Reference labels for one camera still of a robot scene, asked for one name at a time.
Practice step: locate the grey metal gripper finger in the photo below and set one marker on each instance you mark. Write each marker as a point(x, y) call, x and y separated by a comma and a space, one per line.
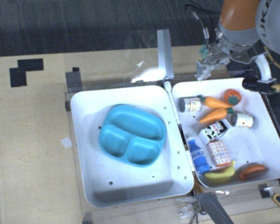
point(208, 69)
point(200, 72)

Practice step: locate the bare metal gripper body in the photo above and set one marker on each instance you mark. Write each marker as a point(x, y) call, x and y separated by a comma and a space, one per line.
point(220, 53)

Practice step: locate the orange carrot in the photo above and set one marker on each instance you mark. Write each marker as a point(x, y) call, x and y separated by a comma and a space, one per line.
point(213, 116)
point(214, 102)

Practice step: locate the small can with yellow label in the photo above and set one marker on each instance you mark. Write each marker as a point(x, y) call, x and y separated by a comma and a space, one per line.
point(190, 104)

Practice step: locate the red tomato with green top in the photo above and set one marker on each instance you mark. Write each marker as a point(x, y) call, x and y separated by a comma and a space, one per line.
point(231, 96)

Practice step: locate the black and white milk carton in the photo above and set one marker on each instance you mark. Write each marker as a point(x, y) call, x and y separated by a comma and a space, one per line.
point(213, 130)

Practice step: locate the orange and white carton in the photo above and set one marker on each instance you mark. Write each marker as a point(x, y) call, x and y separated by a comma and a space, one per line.
point(219, 153)

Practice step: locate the blue bottle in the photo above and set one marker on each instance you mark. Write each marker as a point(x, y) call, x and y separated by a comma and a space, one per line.
point(198, 156)

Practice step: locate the blue divided plate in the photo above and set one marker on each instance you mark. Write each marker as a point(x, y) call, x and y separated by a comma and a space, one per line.
point(132, 135)

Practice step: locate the white plastic tray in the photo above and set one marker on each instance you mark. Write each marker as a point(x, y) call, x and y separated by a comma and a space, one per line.
point(262, 145)
point(93, 164)

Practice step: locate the yellow banana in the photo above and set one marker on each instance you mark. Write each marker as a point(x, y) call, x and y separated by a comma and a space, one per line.
point(220, 175)

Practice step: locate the red sausage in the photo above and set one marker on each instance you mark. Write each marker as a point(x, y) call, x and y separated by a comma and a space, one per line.
point(252, 171)

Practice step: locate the black cylinder on white bracket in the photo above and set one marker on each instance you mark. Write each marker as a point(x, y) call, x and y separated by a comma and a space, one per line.
point(264, 82)

